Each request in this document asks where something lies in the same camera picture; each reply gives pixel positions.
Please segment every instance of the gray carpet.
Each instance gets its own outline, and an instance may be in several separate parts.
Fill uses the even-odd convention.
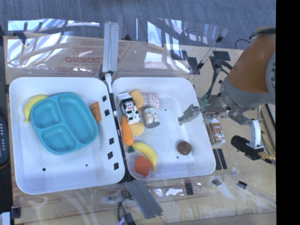
[[[0,0],[0,25],[4,32],[9,20],[40,18],[118,22],[121,35],[128,34],[133,40],[138,18],[140,41],[147,39],[143,24],[157,18],[207,23],[228,28],[220,47],[245,49],[248,42],[238,39],[248,39],[257,28],[276,25],[276,0]],[[102,36],[93,29],[85,33],[84,36]],[[3,51],[0,59],[0,105],[5,107]]]

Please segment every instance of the can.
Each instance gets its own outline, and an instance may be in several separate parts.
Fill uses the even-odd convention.
[[[155,128],[160,124],[158,114],[154,107],[145,108],[142,114],[145,118],[147,128]]]

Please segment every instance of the banana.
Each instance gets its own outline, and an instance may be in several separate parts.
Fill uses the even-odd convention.
[[[156,171],[156,164],[158,162],[158,156],[155,153],[155,151],[149,145],[147,145],[143,142],[135,142],[134,144],[132,144],[132,147],[135,150],[138,150],[138,151],[142,152],[143,154],[145,154],[145,156],[152,163],[153,170]]]
[[[34,104],[36,104],[37,102],[47,98],[47,95],[36,95],[34,97],[32,97],[25,105],[23,112],[25,114],[25,122],[29,122],[29,118],[30,118],[30,112],[32,107],[34,106]]]

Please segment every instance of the brown round object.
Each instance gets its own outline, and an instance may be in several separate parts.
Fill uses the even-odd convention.
[[[192,147],[188,142],[182,141],[177,145],[177,150],[182,155],[187,155],[191,152]]]

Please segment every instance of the blue object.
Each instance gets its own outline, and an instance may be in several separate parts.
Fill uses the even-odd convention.
[[[43,145],[55,154],[85,147],[96,139],[99,132],[89,107],[80,96],[71,92],[34,104],[30,118]]]

